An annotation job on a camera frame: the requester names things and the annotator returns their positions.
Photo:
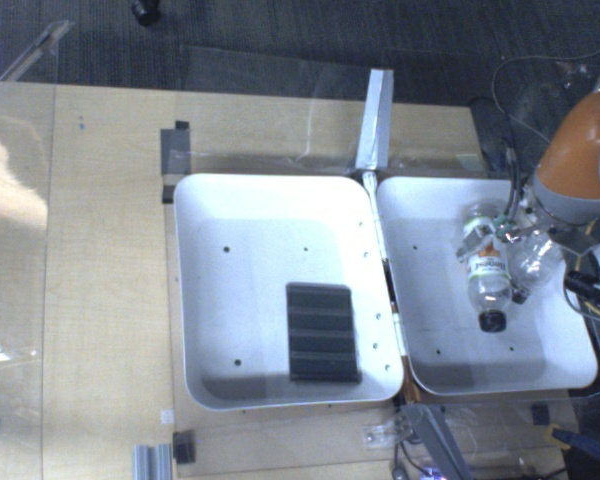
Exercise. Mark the clear plastic bottle, no label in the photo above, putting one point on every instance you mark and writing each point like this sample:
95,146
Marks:
532,263

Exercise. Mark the white plastic tray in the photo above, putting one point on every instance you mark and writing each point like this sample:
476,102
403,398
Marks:
260,288
430,298

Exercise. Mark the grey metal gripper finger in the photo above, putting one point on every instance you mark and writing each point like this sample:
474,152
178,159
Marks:
508,234
471,244

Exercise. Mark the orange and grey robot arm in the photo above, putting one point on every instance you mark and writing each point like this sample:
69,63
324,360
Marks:
577,153

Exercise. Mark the black cylinder on white bracket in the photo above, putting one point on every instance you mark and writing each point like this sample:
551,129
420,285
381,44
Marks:
592,283

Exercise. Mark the clear plastic bottle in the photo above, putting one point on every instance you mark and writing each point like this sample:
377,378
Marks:
532,263
490,288

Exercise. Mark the dark grey ribbed foam block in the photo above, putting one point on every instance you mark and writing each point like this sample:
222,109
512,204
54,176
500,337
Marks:
323,333

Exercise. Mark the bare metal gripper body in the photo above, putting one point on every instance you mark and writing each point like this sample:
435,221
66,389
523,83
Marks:
555,228

